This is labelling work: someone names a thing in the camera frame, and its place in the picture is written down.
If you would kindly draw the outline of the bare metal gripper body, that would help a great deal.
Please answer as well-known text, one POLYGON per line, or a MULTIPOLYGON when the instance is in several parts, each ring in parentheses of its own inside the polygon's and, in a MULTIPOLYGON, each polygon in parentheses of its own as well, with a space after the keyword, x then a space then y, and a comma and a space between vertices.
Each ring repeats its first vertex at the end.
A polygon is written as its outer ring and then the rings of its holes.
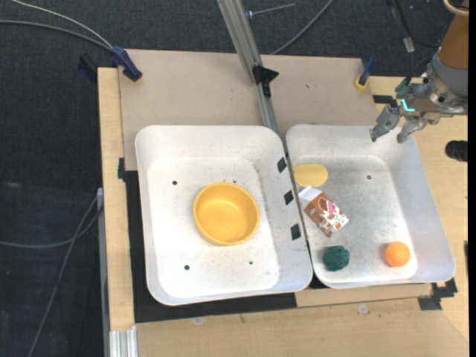
POLYGON ((437 74, 427 73, 419 82, 409 79, 399 87, 400 113, 436 123, 440 117, 468 114, 467 93, 451 87, 437 74))

